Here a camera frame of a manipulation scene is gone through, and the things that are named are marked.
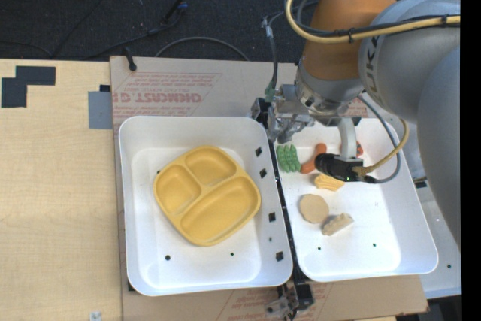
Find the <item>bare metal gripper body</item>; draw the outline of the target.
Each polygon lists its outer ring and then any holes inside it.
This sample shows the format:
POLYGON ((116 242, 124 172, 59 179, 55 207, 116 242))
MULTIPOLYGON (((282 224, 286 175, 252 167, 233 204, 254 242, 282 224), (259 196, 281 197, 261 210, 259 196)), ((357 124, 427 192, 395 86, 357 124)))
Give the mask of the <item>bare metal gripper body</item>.
POLYGON ((337 126, 351 102, 332 101, 297 84, 283 84, 273 98, 274 115, 278 120, 306 122, 308 125, 318 122, 324 126, 337 126))

